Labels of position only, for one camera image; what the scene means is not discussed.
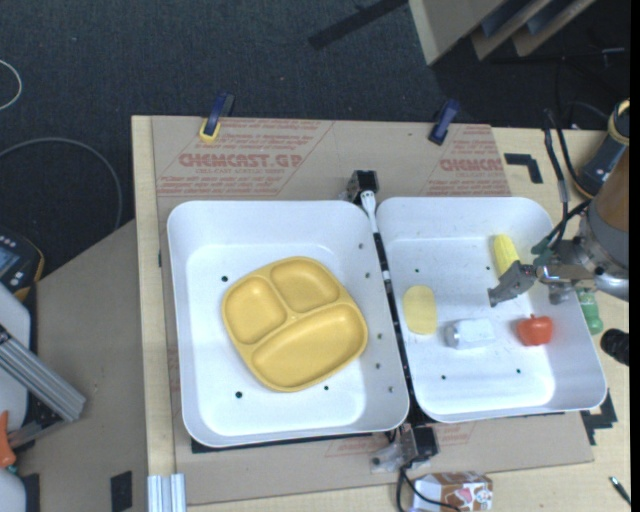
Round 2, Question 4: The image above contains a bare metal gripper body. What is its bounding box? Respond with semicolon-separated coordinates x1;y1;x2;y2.
536;238;602;293

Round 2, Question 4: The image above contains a yellow corn cob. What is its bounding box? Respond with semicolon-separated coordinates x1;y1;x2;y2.
492;233;522;277

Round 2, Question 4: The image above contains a green bottle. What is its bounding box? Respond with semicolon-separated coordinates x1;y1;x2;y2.
576;289;606;336

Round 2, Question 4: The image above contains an orange bell pepper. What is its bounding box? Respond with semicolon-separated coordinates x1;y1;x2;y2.
515;313;555;348

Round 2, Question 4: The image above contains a white and silver can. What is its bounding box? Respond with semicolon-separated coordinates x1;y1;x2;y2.
442;317;497;350

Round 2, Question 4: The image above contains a pale yellow oval biscuit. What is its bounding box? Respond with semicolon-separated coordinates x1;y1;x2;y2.
402;284;439;336

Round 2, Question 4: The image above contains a white plastic tray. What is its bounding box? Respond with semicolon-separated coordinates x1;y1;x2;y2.
374;196;609;424
166;199;411;448

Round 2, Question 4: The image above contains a thin black and white rod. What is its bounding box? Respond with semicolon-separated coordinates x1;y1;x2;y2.
360;190;417;427

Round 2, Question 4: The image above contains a black pen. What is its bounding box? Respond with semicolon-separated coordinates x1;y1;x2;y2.
608;475;631;504

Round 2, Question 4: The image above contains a brown and white carton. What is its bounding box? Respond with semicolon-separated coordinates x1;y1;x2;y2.
411;470;494;512

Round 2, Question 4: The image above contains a yellow divided plate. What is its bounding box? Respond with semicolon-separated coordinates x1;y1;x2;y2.
221;255;370;393

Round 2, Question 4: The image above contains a brown cardboard board red print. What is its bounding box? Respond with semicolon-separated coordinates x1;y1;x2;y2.
149;115;596;506

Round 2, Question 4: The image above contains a black cylinder on white bracket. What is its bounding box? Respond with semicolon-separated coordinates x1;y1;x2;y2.
593;269;631;365

